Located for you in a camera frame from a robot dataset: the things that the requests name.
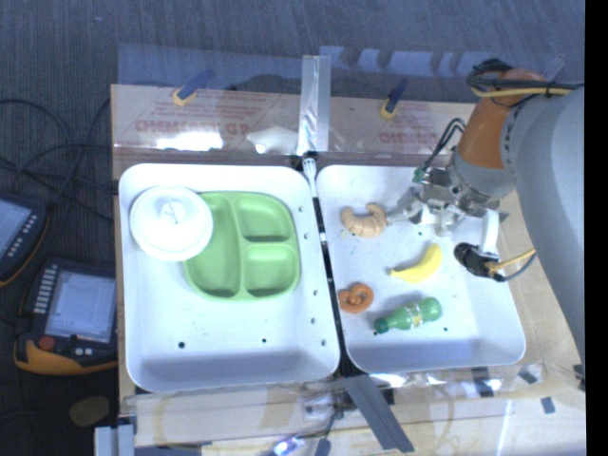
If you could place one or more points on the tan croissant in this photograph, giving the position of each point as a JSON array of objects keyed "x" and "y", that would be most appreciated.
[{"x": 363, "y": 223}]

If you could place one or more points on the brown cardboard board red print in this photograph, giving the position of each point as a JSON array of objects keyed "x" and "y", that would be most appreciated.
[{"x": 541, "y": 340}]

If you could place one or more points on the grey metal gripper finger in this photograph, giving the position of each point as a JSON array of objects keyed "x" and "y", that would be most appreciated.
[
  {"x": 445, "y": 221},
  {"x": 404, "y": 212}
]

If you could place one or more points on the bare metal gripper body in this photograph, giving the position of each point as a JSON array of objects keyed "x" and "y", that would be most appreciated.
[{"x": 449, "y": 192}]

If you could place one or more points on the green bottle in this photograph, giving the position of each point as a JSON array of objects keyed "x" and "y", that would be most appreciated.
[{"x": 411, "y": 315}]

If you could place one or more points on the white bowl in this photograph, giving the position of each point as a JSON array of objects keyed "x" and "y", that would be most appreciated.
[{"x": 171, "y": 223}]

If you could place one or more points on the black cylinder on white bracket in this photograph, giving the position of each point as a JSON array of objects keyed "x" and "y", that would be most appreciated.
[{"x": 475, "y": 257}]

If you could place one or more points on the yellow banana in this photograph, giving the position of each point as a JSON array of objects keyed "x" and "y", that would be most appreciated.
[{"x": 420, "y": 269}]

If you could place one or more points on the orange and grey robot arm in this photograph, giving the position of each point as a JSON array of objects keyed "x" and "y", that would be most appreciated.
[{"x": 546, "y": 159}]

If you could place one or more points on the orange pretzel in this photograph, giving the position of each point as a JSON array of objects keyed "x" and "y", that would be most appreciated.
[{"x": 355, "y": 304}]

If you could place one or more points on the white plastic tray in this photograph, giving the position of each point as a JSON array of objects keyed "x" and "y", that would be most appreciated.
[
  {"x": 214, "y": 330},
  {"x": 456, "y": 330}
]

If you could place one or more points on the green divided plate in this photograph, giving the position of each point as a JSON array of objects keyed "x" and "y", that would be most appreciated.
[{"x": 266, "y": 245}]

